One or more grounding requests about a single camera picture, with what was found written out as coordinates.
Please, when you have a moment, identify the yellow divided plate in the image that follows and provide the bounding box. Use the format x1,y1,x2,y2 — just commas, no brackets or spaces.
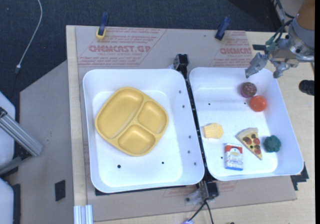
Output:
94,86,170,157

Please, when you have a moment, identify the orange tomato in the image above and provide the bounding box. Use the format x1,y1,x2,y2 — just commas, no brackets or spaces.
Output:
248,95,268,112

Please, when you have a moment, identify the green broccoli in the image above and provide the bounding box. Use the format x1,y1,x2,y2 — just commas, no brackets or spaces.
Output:
262,135,282,153

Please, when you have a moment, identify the brown cardboard board red print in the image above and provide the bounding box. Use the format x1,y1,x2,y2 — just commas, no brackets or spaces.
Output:
74,26,298,222

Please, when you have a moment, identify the red white blue carton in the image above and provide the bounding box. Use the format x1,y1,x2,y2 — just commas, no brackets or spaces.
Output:
224,143,244,171

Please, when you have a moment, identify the black block with wires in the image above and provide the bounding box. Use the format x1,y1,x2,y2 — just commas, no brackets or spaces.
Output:
172,53,189,72
199,181,220,200

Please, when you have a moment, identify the pizza slice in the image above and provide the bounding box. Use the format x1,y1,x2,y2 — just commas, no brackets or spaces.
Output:
235,127,263,161

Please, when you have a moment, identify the yellow corn piece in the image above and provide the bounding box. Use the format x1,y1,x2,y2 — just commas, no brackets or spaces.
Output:
202,123,224,140

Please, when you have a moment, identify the thin black rod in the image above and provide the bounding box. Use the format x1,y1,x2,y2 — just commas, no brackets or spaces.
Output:
181,68,210,184

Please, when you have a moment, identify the white plastic tray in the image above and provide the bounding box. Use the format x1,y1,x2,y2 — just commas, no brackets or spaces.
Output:
82,68,205,194
188,66,305,182

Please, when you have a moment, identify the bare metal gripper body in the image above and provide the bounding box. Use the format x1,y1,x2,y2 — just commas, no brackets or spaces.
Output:
266,37,315,67

